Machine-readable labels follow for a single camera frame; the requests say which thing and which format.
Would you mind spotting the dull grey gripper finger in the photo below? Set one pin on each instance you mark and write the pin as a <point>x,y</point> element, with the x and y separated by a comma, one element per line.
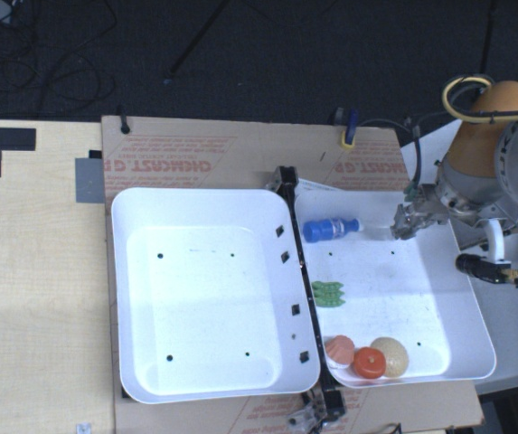
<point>401,232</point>
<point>404,213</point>

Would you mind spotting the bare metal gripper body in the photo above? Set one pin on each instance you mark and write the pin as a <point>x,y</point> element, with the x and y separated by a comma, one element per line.
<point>439,208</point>

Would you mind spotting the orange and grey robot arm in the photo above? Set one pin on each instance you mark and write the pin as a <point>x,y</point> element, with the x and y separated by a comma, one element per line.
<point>484,138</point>

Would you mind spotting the white plastic tray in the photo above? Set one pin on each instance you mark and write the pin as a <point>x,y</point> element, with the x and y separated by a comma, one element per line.
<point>204,305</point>
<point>385,296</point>

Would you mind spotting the clear bottle with blue cap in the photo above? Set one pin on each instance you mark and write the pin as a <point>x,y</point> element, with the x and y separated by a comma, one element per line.
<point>326,229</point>

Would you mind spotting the green pea pods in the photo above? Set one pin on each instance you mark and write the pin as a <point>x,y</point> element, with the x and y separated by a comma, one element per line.
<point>328,294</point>

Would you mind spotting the thin black rod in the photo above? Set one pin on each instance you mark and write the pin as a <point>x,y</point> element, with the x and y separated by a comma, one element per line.
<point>309,287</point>

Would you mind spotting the beige round bread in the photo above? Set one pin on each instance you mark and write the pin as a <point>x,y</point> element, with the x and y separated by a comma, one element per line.
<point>394,353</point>

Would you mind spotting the pink shell biscuit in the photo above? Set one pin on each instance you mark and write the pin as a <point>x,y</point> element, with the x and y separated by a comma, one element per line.
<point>340,350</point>

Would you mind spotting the red tomato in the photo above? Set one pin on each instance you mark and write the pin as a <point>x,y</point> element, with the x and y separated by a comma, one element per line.
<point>369,362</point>

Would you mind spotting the brown cardboard board red print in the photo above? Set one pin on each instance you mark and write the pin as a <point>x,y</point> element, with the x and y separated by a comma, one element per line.
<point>240,161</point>

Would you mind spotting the black cylinder on white bracket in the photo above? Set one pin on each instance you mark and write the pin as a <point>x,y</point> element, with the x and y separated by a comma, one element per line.
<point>480,267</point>

